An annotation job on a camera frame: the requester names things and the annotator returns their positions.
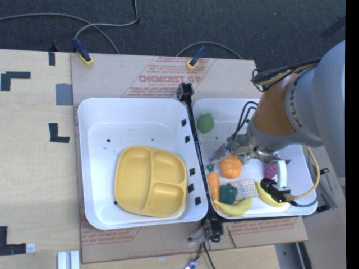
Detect yellow divided plate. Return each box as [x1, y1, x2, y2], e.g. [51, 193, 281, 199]
[113, 145, 188, 219]

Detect green apple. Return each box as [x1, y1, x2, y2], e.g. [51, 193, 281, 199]
[196, 113, 215, 135]

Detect purple grapes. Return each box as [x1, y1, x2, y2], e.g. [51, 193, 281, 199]
[264, 163, 279, 180]

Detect black cylinder on white bracket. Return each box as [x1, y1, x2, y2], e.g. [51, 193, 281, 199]
[260, 159, 292, 204]

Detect brown cardboard board red print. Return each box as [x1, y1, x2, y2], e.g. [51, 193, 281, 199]
[70, 52, 309, 265]

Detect black block with wires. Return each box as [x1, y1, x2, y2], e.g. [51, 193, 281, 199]
[176, 82, 195, 103]
[204, 218, 225, 243]

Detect white plastic tray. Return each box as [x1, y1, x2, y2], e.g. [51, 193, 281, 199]
[77, 97, 209, 231]
[192, 98, 319, 220]

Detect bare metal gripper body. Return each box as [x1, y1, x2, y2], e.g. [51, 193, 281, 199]
[226, 134, 291, 165]

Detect orange pumpkin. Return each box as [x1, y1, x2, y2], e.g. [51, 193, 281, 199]
[219, 154, 243, 179]

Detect orange carrot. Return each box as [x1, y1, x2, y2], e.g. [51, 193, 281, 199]
[206, 163, 222, 205]

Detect green pepper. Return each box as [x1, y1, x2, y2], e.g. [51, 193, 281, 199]
[219, 183, 239, 206]

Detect thin black rod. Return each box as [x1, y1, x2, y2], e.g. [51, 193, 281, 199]
[181, 94, 218, 224]

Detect yellow banana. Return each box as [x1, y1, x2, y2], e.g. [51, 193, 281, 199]
[213, 197, 254, 217]
[255, 180, 290, 208]

